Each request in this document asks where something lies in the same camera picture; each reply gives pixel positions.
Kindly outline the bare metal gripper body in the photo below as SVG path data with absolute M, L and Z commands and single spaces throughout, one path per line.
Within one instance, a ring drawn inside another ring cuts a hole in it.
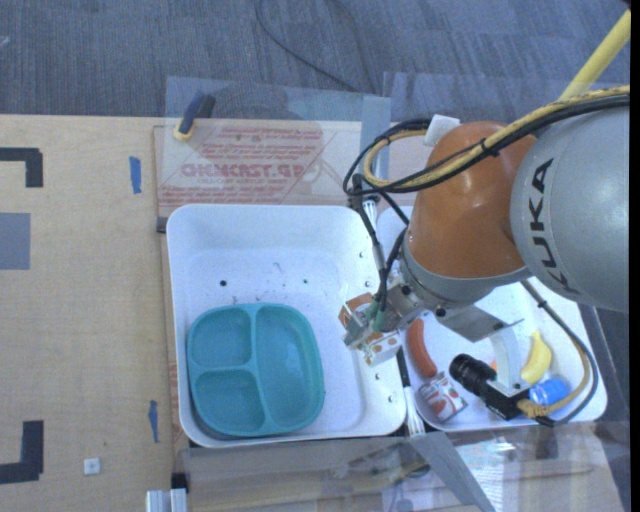
M 439 315 L 441 302 L 424 290 L 399 282 L 387 284 L 374 296 L 371 304 L 370 328 L 373 332 L 404 331 L 425 312 Z

